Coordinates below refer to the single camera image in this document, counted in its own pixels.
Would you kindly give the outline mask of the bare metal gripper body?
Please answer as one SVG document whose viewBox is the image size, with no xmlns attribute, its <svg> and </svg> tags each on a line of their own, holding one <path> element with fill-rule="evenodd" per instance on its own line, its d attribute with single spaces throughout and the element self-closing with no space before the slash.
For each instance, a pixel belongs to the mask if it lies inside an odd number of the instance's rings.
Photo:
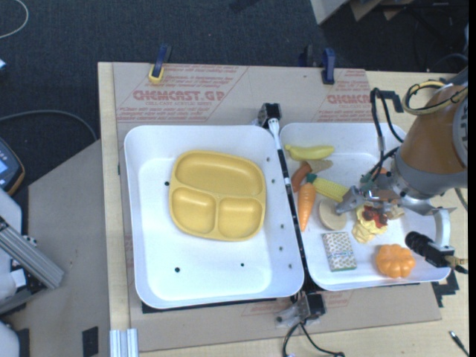
<svg viewBox="0 0 476 357">
<path fill-rule="evenodd" d="M 376 170 L 361 177 L 361 192 L 367 202 L 376 204 L 399 204 L 401 196 L 392 185 L 392 173 Z"/>
</svg>

